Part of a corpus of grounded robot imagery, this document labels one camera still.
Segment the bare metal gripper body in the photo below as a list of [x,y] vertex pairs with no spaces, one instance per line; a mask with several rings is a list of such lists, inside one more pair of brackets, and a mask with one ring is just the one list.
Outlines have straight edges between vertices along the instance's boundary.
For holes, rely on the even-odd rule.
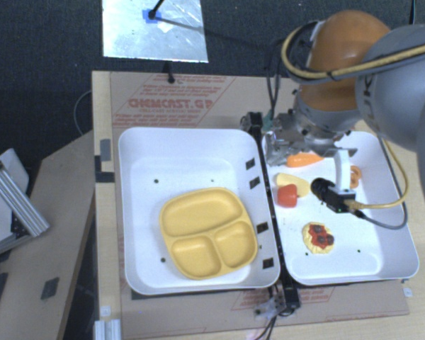
[[318,155],[328,155],[330,151],[336,150],[335,143],[344,136],[344,132],[328,131],[297,113],[277,115],[272,122],[271,132],[277,146],[282,142],[294,142],[297,153],[312,151]]

